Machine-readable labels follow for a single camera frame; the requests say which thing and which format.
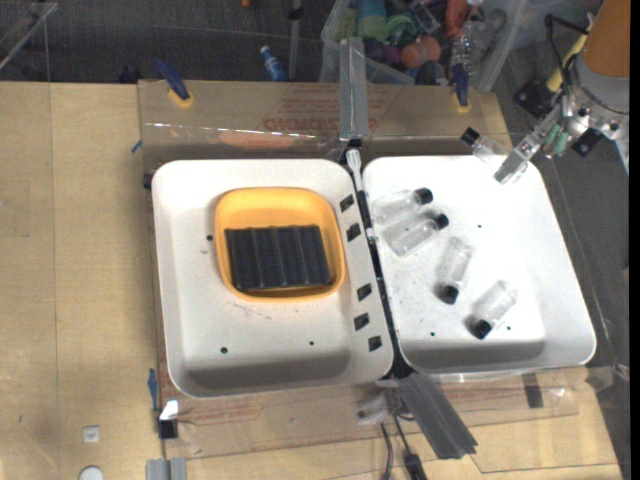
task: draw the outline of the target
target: wooden surface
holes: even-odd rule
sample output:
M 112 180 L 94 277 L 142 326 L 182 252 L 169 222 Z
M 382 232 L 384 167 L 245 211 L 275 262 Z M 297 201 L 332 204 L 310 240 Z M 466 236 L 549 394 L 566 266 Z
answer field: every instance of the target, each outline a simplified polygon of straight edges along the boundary
M 495 97 L 478 98 L 465 124 L 503 126 Z M 143 479 L 163 451 L 146 384 L 158 350 L 136 88 L 0 83 L 0 123 L 0 480 L 91 464 Z M 411 446 L 430 480 L 621 478 L 595 394 L 572 386 L 570 415 L 474 427 L 474 457 L 434 460 L 420 434 Z M 377 479 L 385 455 L 363 439 L 189 460 L 188 478 Z

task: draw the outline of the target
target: black cap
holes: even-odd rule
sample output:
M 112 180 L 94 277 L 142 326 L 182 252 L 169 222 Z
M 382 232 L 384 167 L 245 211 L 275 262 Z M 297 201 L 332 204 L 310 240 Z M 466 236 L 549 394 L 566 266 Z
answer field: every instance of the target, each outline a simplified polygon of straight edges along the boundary
M 473 329 L 471 329 L 473 335 L 479 340 L 483 340 L 489 332 L 491 332 L 491 324 L 486 320 L 478 320 L 475 324 L 473 324 Z
M 466 142 L 469 146 L 473 146 L 479 138 L 480 134 L 477 131 L 473 128 L 467 128 L 462 134 L 462 137 L 460 137 L 460 140 Z
M 420 204 L 429 204 L 431 201 L 433 201 L 433 194 L 428 188 L 419 188 L 418 190 L 416 190 L 416 194 L 418 194 Z
M 436 226 L 438 226 L 438 229 L 444 229 L 449 225 L 449 219 L 444 213 L 435 217 L 433 221 L 436 223 Z
M 448 284 L 440 291 L 440 300 L 445 304 L 455 304 L 459 293 L 455 286 Z

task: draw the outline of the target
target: transparent plastic bin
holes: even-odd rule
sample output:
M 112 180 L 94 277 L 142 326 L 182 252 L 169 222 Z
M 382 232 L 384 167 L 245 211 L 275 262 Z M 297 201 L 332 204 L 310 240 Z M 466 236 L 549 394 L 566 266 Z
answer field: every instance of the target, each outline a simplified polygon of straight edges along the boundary
M 338 78 L 339 49 L 336 35 L 344 10 L 351 0 L 336 0 L 322 30 L 324 43 L 321 82 L 335 82 Z M 502 9 L 508 19 L 497 38 L 493 50 L 483 59 L 475 89 L 489 92 L 510 51 L 544 40 L 544 16 L 553 13 L 561 18 L 587 25 L 587 12 L 596 12 L 601 0 L 483 0 L 485 12 Z M 367 79 L 373 83 L 412 85 L 414 80 L 395 69 L 367 59 Z

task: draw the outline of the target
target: black connector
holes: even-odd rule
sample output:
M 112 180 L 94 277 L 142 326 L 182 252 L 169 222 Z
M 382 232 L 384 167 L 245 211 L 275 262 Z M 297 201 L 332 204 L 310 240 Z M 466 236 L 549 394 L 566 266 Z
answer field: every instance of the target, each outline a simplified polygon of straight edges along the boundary
M 422 467 L 422 461 L 415 453 L 407 453 L 404 456 L 404 467 L 411 480 L 428 480 Z

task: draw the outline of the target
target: clear vial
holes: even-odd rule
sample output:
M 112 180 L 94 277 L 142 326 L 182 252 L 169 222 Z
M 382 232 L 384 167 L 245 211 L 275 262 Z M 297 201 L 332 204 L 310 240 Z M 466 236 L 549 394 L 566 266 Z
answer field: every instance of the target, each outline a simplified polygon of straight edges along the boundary
M 473 248 L 458 238 L 449 241 L 449 247 L 440 267 L 442 283 L 438 290 L 440 300 L 445 304 L 455 304 L 467 280 L 469 262 Z
M 372 203 L 372 218 L 376 224 L 386 226 L 416 212 L 431 201 L 433 194 L 428 188 L 387 194 Z
M 506 281 L 498 281 L 474 309 L 471 332 L 479 340 L 498 327 L 518 300 L 518 293 Z
M 442 213 L 433 218 L 414 214 L 389 227 L 383 237 L 397 256 L 404 257 L 433 240 L 448 225 L 449 219 Z
M 509 150 L 502 144 L 490 137 L 480 135 L 473 128 L 467 128 L 460 140 L 471 146 L 473 156 L 482 160 L 494 172 L 500 169 L 509 156 Z M 515 172 L 521 175 L 527 169 L 527 166 L 528 163 L 525 161 L 517 167 Z

